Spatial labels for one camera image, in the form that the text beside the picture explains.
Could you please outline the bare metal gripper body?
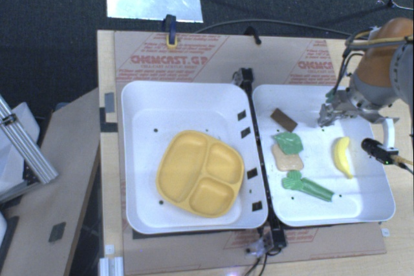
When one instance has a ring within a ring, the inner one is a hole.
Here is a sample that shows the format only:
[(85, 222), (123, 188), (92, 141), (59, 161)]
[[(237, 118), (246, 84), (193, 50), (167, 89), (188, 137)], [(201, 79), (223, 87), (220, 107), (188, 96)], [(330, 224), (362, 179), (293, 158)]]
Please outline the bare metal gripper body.
[(370, 123), (381, 123), (385, 118), (380, 109), (389, 104), (387, 89), (368, 89), (362, 94), (356, 89), (330, 90), (325, 95), (329, 114), (338, 114), (338, 120), (361, 117)]

